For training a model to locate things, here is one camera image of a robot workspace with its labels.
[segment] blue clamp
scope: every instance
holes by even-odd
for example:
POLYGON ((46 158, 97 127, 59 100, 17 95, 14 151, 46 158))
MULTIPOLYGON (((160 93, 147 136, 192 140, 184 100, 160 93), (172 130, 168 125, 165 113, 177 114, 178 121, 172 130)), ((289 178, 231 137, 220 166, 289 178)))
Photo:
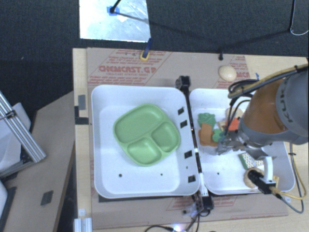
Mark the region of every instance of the blue clamp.
POLYGON ((117 13, 120 13, 120 9, 119 9, 118 7, 115 8, 115 12, 114 12, 114 13, 111 13, 111 8, 112 8, 112 6, 106 7, 107 13, 108 13, 109 15, 111 15, 111 16, 116 16, 117 13))
POLYGON ((141 59, 142 61, 147 61, 147 60, 148 60, 149 54, 150 54, 149 50, 150 50, 150 46, 151 46, 152 42, 153 42, 152 38, 149 38, 149 40, 148 40, 148 42, 147 42, 147 45, 146 45, 146 47, 145 47, 145 50, 143 50, 143 51, 141 52, 141 54, 140 54, 140 59, 141 59))

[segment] round beige object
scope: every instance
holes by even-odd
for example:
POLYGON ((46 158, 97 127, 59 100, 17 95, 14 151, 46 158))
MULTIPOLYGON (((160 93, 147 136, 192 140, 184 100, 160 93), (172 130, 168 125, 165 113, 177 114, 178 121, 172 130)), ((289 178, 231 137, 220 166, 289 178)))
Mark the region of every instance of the round beige object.
POLYGON ((224 65, 219 68, 219 76, 227 82, 233 82, 237 77, 237 72, 232 66, 224 65))

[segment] green plate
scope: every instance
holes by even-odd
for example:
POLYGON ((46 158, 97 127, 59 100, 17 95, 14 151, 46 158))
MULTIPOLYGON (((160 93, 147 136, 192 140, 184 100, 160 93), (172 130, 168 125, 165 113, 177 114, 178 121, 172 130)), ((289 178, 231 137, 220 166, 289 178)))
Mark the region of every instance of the green plate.
POLYGON ((143 104, 118 118, 114 137, 138 165, 161 161, 180 144, 180 134, 169 117, 156 105, 143 104))

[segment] black carpet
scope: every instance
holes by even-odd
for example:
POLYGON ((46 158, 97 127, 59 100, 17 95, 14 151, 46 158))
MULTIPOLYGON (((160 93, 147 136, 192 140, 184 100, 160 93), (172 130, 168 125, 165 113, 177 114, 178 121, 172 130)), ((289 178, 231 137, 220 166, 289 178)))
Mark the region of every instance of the black carpet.
MULTIPOLYGON (((292 0, 147 0, 153 50, 308 56, 288 32, 292 0)), ((297 0, 295 33, 308 29, 297 0)), ((79 38, 79 0, 0 0, 0 90, 29 116, 72 90, 72 48, 142 49, 79 38)))

